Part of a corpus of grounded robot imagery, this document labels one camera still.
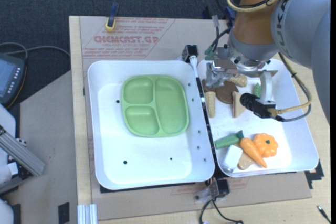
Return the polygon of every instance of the toy carrot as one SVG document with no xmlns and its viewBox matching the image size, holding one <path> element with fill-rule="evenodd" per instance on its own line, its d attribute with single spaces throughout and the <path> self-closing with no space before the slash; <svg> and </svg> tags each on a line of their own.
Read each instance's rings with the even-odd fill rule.
<svg viewBox="0 0 336 224">
<path fill-rule="evenodd" d="M 257 164 L 261 165 L 264 168 L 267 168 L 267 164 L 265 163 L 262 155 L 260 154 L 259 150 L 257 149 L 256 145 L 250 138 L 243 138 L 240 140 L 240 146 L 242 147 L 243 151 L 250 156 Z"/>
</svg>

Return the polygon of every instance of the table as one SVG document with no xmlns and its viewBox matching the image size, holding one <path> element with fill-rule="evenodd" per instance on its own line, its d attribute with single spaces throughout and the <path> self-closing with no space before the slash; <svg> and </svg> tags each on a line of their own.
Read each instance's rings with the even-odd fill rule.
<svg viewBox="0 0 336 224">
<path fill-rule="evenodd" d="M 89 154 L 87 141 L 86 107 L 83 96 L 83 69 L 81 54 L 80 17 L 69 17 L 71 72 L 73 88 L 73 107 L 75 121 L 76 169 L 78 204 L 92 203 L 90 186 Z M 300 77 L 305 81 L 313 95 L 312 111 L 307 116 L 307 122 L 315 141 L 324 177 L 313 182 L 312 198 L 269 204 L 236 206 L 222 209 L 225 216 L 232 219 L 242 219 L 244 223 L 323 223 L 326 220 L 317 209 L 320 205 L 331 217 L 331 159 L 330 159 L 330 127 L 324 117 L 317 93 L 314 88 L 311 70 L 292 64 Z M 305 97 L 296 86 L 299 99 L 305 102 Z M 136 218 L 121 218 L 100 221 L 99 223 L 198 223 L 199 210 L 177 212 L 163 215 L 144 216 Z M 206 210 L 203 220 L 209 223 L 223 223 L 215 209 Z"/>
</svg>

